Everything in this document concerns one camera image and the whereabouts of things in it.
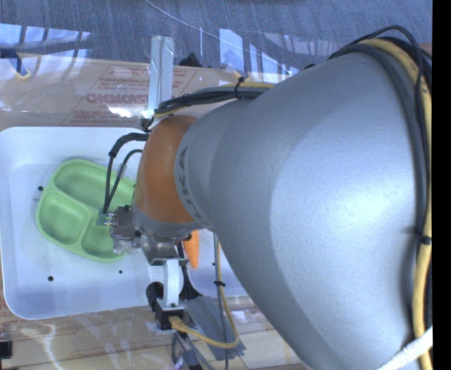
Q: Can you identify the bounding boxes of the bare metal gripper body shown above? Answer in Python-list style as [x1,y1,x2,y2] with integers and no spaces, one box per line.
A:
[109,204,190,266]

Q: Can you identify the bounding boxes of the green divided plate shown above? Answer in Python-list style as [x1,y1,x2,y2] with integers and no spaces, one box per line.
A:
[35,158,138,263]

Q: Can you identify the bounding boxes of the orange carrot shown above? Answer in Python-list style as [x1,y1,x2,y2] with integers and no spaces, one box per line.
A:
[182,229,200,271]

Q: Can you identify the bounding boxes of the white plastic tray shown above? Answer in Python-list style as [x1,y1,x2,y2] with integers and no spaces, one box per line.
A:
[0,126,160,321]
[187,229,250,299]

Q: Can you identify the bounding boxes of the brown cardboard board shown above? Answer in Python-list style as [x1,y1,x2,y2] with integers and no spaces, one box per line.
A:
[0,57,308,370]

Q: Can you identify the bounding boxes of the black cylinder on white bracket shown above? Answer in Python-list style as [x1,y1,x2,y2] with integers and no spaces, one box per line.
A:
[145,258,190,331]

